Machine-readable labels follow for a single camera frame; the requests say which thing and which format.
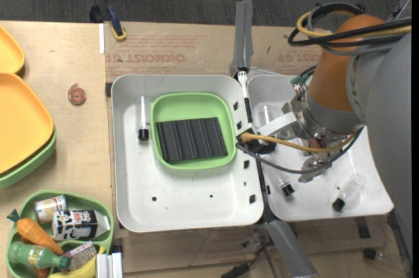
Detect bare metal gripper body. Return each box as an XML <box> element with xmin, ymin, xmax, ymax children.
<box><xmin>298</xmin><ymin>115</ymin><xmax>358</xmax><ymax>167</ymax></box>

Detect white plastic tray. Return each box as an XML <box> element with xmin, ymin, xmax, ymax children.
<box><xmin>110</xmin><ymin>74</ymin><xmax>265</xmax><ymax>234</ymax></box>
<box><xmin>246</xmin><ymin>74</ymin><xmax>395</xmax><ymax>223</ymax></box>

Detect clear plastic bottle black cap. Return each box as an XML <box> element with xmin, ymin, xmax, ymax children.
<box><xmin>272</xmin><ymin>171</ymin><xmax>295</xmax><ymax>197</ymax></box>
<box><xmin>331</xmin><ymin>173</ymin><xmax>365</xmax><ymax>213</ymax></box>
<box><xmin>137</xmin><ymin>95</ymin><xmax>151</xmax><ymax>142</ymax></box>
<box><xmin>362</xmin><ymin>246</ymin><xmax>410</xmax><ymax>271</ymax></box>

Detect thin black and white rod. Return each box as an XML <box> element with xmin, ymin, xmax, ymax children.
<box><xmin>236</xmin><ymin>70</ymin><xmax>273</xmax><ymax>222</ymax></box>

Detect black ribbed rectangular block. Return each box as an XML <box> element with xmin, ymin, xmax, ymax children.
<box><xmin>155</xmin><ymin>116</ymin><xmax>229</xmax><ymax>164</ymax></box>

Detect brown cardboard board red print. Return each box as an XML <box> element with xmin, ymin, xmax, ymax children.
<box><xmin>103</xmin><ymin>20</ymin><xmax>394</xmax><ymax>273</ymax></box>

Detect green divided plate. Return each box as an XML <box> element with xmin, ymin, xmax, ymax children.
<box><xmin>5</xmin><ymin>189</ymin><xmax>115</xmax><ymax>278</ymax></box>

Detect black and white milk carton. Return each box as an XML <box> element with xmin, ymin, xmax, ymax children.
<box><xmin>51</xmin><ymin>209</ymin><xmax>112</xmax><ymax>242</ymax></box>

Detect small pink carton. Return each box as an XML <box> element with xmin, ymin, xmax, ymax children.
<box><xmin>61</xmin><ymin>240</ymin><xmax>99</xmax><ymax>271</ymax></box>

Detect pink round biscuit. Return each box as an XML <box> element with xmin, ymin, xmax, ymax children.
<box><xmin>67</xmin><ymin>82</ymin><xmax>87</xmax><ymax>106</ymax></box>

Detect yellow banana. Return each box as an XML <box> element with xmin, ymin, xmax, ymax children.
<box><xmin>48</xmin><ymin>246</ymin><xmax>107</xmax><ymax>278</ymax></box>

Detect small red and white can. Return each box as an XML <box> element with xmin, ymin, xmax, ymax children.
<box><xmin>33</xmin><ymin>194</ymin><xmax>68</xmax><ymax>225</ymax></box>

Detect orange carrot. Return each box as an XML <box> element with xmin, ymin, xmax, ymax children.
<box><xmin>6</xmin><ymin>208</ymin><xmax>64</xmax><ymax>256</ymax></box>

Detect green bottle yellow label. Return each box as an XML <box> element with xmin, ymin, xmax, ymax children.
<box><xmin>7</xmin><ymin>241</ymin><xmax>72</xmax><ymax>271</ymax></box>

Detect orange plate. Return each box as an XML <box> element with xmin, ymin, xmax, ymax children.
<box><xmin>0</xmin><ymin>24</ymin><xmax>26</xmax><ymax>75</ymax></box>
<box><xmin>0</xmin><ymin>72</ymin><xmax>55</xmax><ymax>175</ymax></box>

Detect black cylinder on white bracket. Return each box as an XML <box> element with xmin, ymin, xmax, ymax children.
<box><xmin>238</xmin><ymin>112</ymin><xmax>299</xmax><ymax>154</ymax></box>

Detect black block with thin wires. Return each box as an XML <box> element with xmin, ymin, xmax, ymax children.
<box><xmin>220</xmin><ymin>262</ymin><xmax>250</xmax><ymax>278</ymax></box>

